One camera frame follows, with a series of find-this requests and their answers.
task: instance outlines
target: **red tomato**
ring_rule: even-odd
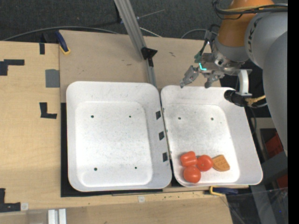
[[[201,172],[195,166],[188,166],[184,169],[183,176],[187,182],[196,183],[201,178]]]
[[[188,153],[183,154],[180,157],[180,160],[181,160],[182,165],[184,167],[194,166],[194,165],[197,164],[197,158],[196,158],[195,153],[193,151],[189,151]]]
[[[208,155],[201,155],[197,159],[197,167],[200,171],[208,171],[211,167],[213,167],[213,160]]]

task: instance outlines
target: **wooden table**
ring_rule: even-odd
[[[140,194],[60,197],[60,104],[65,102],[67,85],[75,80],[146,82],[144,61],[134,53],[127,35],[61,33],[71,49],[68,56],[57,44],[45,44],[45,54],[40,54],[38,43],[0,42],[0,61],[25,60],[24,66],[9,66],[7,76],[0,76],[0,188],[6,188],[5,202],[28,203],[29,210],[68,208],[70,223],[83,223],[85,217],[93,223],[101,210],[103,223],[117,223],[124,215],[132,221],[122,223],[152,223],[155,216],[157,223],[200,218],[204,223],[231,224],[225,197],[205,195],[202,190],[207,188],[169,186],[162,193],[141,194],[145,203],[138,203]],[[145,37],[145,41],[158,50],[154,57],[158,89],[179,84],[202,46],[202,41],[173,38]],[[50,69],[60,70],[60,88],[46,87],[45,71]],[[204,82],[199,77],[192,85]],[[40,102],[46,102],[48,113],[57,118],[41,118]],[[0,224],[10,218],[11,213],[0,215]]]

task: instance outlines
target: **black connector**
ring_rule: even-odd
[[[242,95],[236,94],[236,92],[233,90],[225,91],[224,98],[237,106],[241,106],[241,107],[247,106],[247,102],[245,101],[245,98]]]

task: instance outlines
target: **black clamp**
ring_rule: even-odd
[[[21,211],[21,203],[4,203],[5,189],[0,189],[0,212]]]
[[[24,60],[4,60],[0,62],[0,76],[7,76],[8,66],[9,65],[24,65]]]
[[[149,61],[149,66],[150,67],[154,67],[154,63],[153,63],[153,56],[157,53],[158,51],[157,50],[154,50],[154,49],[150,49],[150,48],[147,48],[147,47],[143,47],[141,49],[141,53],[142,53],[142,56],[145,60],[148,60]]]

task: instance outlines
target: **brown toy food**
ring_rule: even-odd
[[[214,164],[213,168],[216,169],[217,171],[224,172],[230,170],[230,166],[225,159],[224,155],[218,155],[214,158],[212,158]]]

